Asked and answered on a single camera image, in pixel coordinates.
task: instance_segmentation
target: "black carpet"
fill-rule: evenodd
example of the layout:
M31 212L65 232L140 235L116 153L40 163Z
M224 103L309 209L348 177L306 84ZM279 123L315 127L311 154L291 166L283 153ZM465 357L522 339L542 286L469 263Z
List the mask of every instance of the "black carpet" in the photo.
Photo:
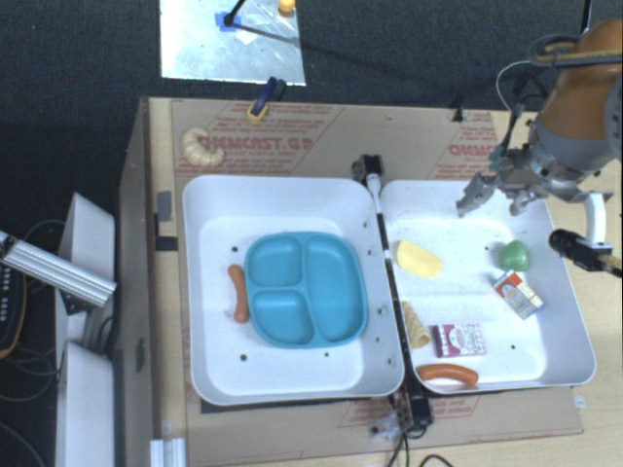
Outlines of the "black carpet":
M284 100L501 109L495 76L551 33L578 34L584 0L297 0L308 85ZM623 0L594 0L592 22ZM0 0L0 230L64 219L79 192L114 212L140 95L253 98L249 85L160 77L159 0ZM52 297L23 344L54 344ZM19 388L0 366L0 390ZM0 421L54 463L55 390L0 402ZM0 430L0 465L30 465Z

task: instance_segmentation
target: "toy sausage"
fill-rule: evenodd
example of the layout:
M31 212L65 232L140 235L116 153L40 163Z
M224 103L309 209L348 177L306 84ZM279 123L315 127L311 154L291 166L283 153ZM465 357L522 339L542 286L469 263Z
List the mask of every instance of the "toy sausage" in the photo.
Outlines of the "toy sausage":
M452 378L469 386L474 386L478 382L478 373L451 363L424 365L418 368L418 375L422 380L431 380L432 378L439 377Z
M249 303L246 298L246 285L244 283L244 271L238 265L230 265L227 268L227 274L234 282L236 287L236 310L234 311L234 320L238 323L244 323L249 319Z

